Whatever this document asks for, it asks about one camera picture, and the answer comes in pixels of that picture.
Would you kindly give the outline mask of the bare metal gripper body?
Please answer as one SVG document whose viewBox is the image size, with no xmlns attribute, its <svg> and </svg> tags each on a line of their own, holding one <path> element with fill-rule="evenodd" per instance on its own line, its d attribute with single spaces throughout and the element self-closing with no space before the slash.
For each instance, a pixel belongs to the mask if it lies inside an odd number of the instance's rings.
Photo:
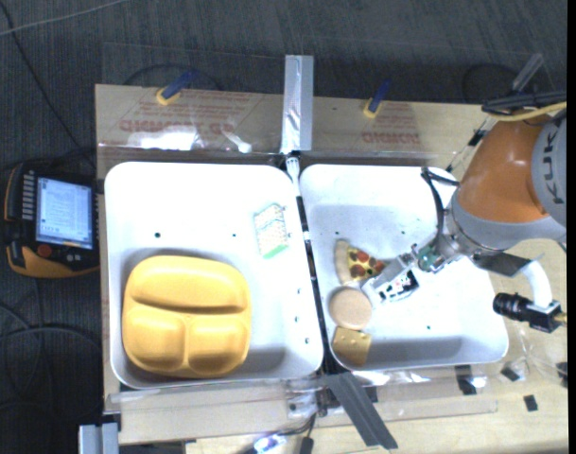
<svg viewBox="0 0 576 454">
<path fill-rule="evenodd" d="M 373 283 L 390 284 L 413 269 L 436 273 L 447 264 L 465 257 L 466 253 L 466 246 L 454 235 L 438 234 L 421 246 L 412 245 L 408 252 L 390 260 Z"/>
</svg>

